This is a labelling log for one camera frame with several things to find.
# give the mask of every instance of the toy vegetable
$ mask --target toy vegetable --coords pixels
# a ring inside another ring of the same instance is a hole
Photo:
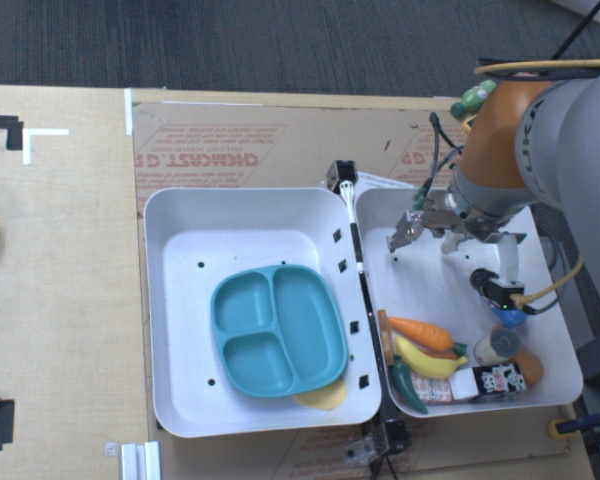
[[[402,336],[396,336],[394,346],[396,354],[400,355],[401,360],[414,372],[431,379],[446,379],[460,366],[469,362],[466,356],[458,359],[431,357]]]
[[[428,414],[429,410],[418,397],[413,382],[411,380],[411,367],[400,360],[400,356],[394,356],[391,368],[391,380],[393,385],[400,393],[404,402],[421,414]]]
[[[453,347],[451,333],[438,325],[394,316],[388,319],[393,330],[431,350],[444,352]]]

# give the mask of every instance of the blue plastic plate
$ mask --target blue plastic plate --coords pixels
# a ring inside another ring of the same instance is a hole
[[[347,364],[331,291],[307,267],[278,265],[228,277],[213,292],[211,324],[227,377],[250,396],[319,389]]]

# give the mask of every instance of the toy carrot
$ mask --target toy carrot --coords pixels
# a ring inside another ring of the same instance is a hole
[[[438,325],[394,316],[388,320],[393,330],[436,352],[444,352],[454,345],[451,333]]]

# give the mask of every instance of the black bracket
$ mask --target black bracket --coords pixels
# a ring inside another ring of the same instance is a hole
[[[15,412],[15,402],[13,400],[0,401],[0,451],[2,451],[3,444],[13,443]]]
[[[353,160],[335,160],[327,171],[327,189],[340,195],[340,183],[350,181],[354,185],[358,181],[358,170]]]
[[[18,116],[0,116],[0,129],[7,130],[7,149],[22,151],[22,129],[24,123]]]

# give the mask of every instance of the toy banana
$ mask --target toy banana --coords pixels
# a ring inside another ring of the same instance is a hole
[[[402,361],[407,363],[414,372],[431,379],[445,379],[469,361],[466,356],[458,359],[431,357],[402,336],[396,336],[394,345],[396,354],[401,356]]]

